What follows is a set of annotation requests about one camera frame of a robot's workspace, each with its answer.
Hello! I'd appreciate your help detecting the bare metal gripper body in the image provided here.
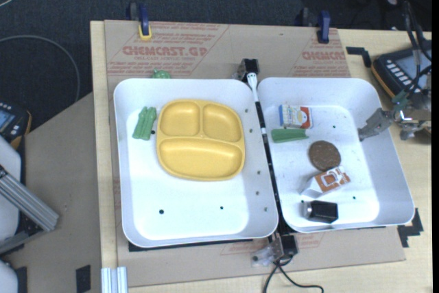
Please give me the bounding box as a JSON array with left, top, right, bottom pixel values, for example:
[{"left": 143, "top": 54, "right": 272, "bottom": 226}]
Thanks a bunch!
[{"left": 390, "top": 92, "right": 433, "bottom": 141}]

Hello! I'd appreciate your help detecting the white plastic tray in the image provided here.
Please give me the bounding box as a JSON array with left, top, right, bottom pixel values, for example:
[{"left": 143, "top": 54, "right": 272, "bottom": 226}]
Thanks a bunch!
[
  {"left": 256, "top": 76, "right": 416, "bottom": 234},
  {"left": 112, "top": 78, "right": 279, "bottom": 248}
]

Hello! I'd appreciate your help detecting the brown round biscuit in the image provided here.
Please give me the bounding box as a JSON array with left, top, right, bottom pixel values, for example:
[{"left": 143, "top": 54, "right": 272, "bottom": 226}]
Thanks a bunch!
[{"left": 307, "top": 140, "right": 342, "bottom": 173}]

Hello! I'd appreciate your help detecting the orange and white carton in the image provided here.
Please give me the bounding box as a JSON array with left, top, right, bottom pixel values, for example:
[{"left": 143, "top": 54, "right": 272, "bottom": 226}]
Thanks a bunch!
[{"left": 299, "top": 165, "right": 352, "bottom": 200}]

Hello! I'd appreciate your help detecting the white blue and red carton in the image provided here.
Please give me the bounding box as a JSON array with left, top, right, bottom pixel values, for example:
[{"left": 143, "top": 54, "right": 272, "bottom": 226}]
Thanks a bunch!
[{"left": 278, "top": 104, "right": 314, "bottom": 130}]

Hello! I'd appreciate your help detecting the green toy pea pod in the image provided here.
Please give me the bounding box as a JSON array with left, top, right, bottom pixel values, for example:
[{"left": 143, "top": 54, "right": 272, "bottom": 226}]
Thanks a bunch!
[{"left": 270, "top": 128, "right": 310, "bottom": 143}]

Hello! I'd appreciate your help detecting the black bottle with silver cap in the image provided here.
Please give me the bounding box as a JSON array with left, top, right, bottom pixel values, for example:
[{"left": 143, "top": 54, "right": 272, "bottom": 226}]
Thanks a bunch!
[{"left": 300, "top": 200, "right": 340, "bottom": 225}]

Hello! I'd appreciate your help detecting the thin black and white rod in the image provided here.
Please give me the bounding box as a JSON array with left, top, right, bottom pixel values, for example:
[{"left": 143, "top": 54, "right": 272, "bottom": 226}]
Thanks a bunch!
[{"left": 246, "top": 73, "right": 287, "bottom": 236}]

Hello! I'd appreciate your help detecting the yellow divided plate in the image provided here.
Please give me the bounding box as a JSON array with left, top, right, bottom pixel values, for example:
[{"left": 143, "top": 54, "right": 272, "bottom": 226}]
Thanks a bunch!
[{"left": 156, "top": 98, "right": 247, "bottom": 183}]

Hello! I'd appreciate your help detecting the brown cardboard board red print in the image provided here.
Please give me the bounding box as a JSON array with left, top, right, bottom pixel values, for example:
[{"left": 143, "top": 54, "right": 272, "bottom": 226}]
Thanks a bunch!
[{"left": 104, "top": 19, "right": 407, "bottom": 288}]

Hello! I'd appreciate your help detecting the green toy pepper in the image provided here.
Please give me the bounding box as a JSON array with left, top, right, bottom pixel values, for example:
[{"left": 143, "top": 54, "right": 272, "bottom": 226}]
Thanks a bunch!
[{"left": 150, "top": 68, "right": 173, "bottom": 80}]

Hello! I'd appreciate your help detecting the green asparagus bundle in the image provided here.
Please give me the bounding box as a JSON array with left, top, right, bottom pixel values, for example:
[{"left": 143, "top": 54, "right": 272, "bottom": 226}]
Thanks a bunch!
[{"left": 132, "top": 106, "right": 158, "bottom": 141}]

